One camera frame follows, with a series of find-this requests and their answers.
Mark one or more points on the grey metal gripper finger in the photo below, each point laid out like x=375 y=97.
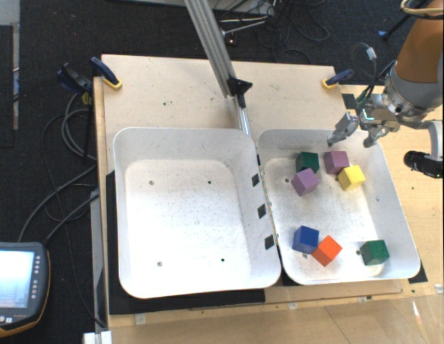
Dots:
x=374 y=135
x=341 y=129

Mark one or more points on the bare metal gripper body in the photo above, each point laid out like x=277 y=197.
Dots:
x=381 y=112

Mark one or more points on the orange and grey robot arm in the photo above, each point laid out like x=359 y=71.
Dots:
x=420 y=56

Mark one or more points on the purple cube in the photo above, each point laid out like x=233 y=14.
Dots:
x=305 y=181
x=335 y=161

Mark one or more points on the dark green cube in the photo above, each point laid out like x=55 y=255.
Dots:
x=308 y=161
x=374 y=252

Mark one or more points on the yellow cube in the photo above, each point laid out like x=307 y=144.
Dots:
x=351 y=177

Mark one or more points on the white plastic tray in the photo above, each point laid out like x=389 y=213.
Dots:
x=185 y=213
x=336 y=210

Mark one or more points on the blue cube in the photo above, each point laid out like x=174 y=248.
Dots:
x=305 y=239

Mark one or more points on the orange cube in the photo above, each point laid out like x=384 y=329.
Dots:
x=326 y=250

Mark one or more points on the pale wood board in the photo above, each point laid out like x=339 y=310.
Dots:
x=171 y=91

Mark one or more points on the black cylinder on white bracket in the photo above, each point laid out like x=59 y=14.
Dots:
x=424 y=164

